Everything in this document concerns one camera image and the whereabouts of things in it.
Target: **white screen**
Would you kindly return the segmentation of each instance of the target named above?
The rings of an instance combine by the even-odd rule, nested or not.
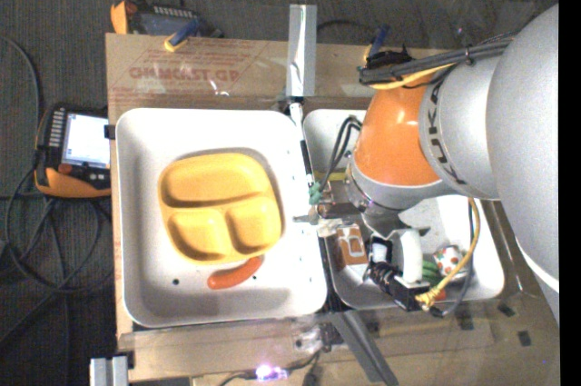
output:
[[[67,115],[63,163],[88,163],[96,168],[109,168],[109,140],[104,136],[107,118],[85,114]]]

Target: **yellow wire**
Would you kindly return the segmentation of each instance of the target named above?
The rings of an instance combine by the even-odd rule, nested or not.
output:
[[[377,89],[379,91],[387,91],[389,89],[396,89],[398,87],[401,87],[402,85],[413,83],[414,81],[417,81],[418,79],[421,79],[422,77],[427,76],[428,74],[434,74],[436,71],[439,71],[443,68],[447,68],[448,66],[452,66],[452,65],[453,65],[453,63],[443,64],[442,66],[438,66],[436,68],[429,68],[427,70],[418,71],[417,73],[406,74],[405,76],[402,76],[403,79],[401,81],[395,81],[393,83],[370,84],[369,87],[373,87],[373,89]]]
[[[428,310],[432,305],[434,305],[434,301],[442,292],[442,290],[448,285],[448,283],[458,274],[458,272],[468,263],[468,261],[472,258],[472,254],[474,253],[474,248],[478,242],[478,236],[480,235],[480,213],[478,212],[478,207],[476,206],[476,202],[472,197],[468,197],[468,203],[470,204],[470,208],[472,209],[472,213],[474,214],[474,239],[472,239],[472,243],[466,255],[460,260],[458,265],[452,270],[442,281],[440,281],[436,286],[430,289],[428,292],[423,292],[416,296],[416,301],[421,304],[421,308],[423,310]]]

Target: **toy sausage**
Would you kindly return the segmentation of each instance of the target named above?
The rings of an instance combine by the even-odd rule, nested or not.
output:
[[[239,267],[214,272],[208,278],[208,287],[210,289],[226,289],[236,286],[248,280],[261,268],[261,265],[261,257],[252,257]]]

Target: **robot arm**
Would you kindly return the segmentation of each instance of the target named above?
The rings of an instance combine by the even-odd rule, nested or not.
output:
[[[380,233],[425,198],[500,200],[559,322],[558,5],[509,44],[483,48],[466,55],[470,64],[434,58],[435,69],[409,83],[415,89],[376,92],[348,195]]]

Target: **yellow divided tray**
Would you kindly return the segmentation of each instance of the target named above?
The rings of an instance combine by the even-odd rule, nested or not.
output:
[[[212,153],[169,164],[158,181],[174,248],[197,264],[261,255],[281,237],[281,213],[262,165],[243,153]]]

